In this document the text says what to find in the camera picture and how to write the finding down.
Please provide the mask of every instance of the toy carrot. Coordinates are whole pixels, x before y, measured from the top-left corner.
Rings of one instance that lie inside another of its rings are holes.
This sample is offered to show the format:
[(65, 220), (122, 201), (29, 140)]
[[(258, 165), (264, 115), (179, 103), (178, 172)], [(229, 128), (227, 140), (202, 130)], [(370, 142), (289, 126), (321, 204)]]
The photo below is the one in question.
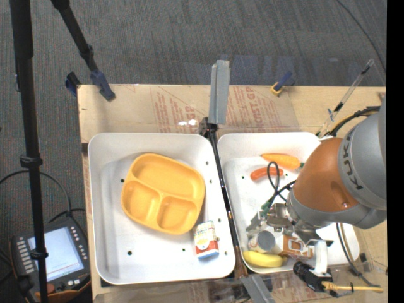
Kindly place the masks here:
[[(251, 172), (250, 177), (253, 181), (256, 181), (264, 176), (268, 176), (266, 173), (267, 167), (261, 167)], [(283, 175), (283, 169), (279, 167), (279, 176)], [(276, 176), (276, 167), (270, 167), (270, 176)]]
[(279, 166), (286, 169), (297, 169), (301, 166), (300, 160), (297, 157), (278, 154), (278, 153), (265, 153), (261, 155), (265, 160), (269, 162), (276, 162)]

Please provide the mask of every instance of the orange plastic plate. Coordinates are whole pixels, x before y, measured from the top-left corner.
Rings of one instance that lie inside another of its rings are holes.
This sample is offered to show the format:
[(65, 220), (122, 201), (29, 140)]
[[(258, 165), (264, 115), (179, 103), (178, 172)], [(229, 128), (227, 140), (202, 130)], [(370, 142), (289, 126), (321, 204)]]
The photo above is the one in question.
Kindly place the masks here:
[(163, 155), (138, 156), (125, 178), (121, 205), (132, 220), (168, 234), (184, 234), (196, 223), (205, 181), (194, 168)]

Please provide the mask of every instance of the display screen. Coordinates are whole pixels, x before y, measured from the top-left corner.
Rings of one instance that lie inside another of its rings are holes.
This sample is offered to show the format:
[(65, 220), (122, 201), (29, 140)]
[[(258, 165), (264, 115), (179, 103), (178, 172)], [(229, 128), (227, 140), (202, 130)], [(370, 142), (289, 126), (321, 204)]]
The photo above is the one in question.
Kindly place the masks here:
[[(28, 239), (31, 249), (35, 248), (35, 238)], [(84, 268), (79, 254), (69, 235), (67, 227), (45, 233), (47, 281), (71, 274)]]

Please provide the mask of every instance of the gray fabric background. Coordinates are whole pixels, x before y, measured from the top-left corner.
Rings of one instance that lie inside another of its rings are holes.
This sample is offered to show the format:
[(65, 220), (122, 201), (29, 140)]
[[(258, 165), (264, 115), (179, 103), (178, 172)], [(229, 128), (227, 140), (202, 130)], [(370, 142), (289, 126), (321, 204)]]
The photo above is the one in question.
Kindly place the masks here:
[[(210, 84), (211, 66), (230, 61), (231, 85), (272, 85), (286, 71), (295, 85), (350, 86), (369, 59), (362, 86), (386, 86), (387, 0), (70, 0), (109, 83)], [(31, 0), (41, 171), (58, 178), (84, 208), (76, 99), (64, 87), (90, 72), (50, 0)], [(25, 152), (9, 0), (0, 0), (0, 178), (20, 170)], [(42, 178), (44, 219), (66, 209)], [(0, 248), (32, 229), (28, 175), (0, 185)], [(85, 228), (82, 212), (74, 216)], [(0, 260), (0, 277), (10, 267)], [(24, 302), (11, 275), (2, 302)], [(90, 302), (86, 291), (74, 302)]]

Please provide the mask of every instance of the banana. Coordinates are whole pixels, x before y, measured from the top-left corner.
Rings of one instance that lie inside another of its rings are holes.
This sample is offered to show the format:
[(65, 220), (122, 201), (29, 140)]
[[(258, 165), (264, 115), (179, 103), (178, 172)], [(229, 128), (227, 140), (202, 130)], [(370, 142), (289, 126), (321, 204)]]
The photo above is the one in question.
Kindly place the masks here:
[(244, 260), (255, 266), (259, 267), (281, 267), (283, 262), (287, 260), (286, 257), (281, 257), (274, 254), (261, 254), (256, 251), (243, 251), (242, 256)]

